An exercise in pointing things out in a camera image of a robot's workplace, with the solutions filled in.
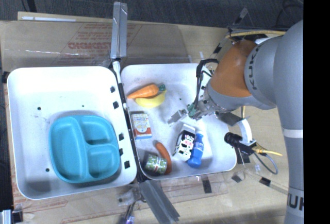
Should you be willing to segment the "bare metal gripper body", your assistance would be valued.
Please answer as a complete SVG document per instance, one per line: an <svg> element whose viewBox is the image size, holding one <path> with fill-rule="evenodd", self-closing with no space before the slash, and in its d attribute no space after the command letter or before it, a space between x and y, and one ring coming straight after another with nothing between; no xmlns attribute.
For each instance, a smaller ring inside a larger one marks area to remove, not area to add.
<svg viewBox="0 0 330 224"><path fill-rule="evenodd" d="M192 103L187 107L188 116L191 119L201 119L204 116L212 115L217 111L216 105L211 100L202 99L197 104Z"/></svg>

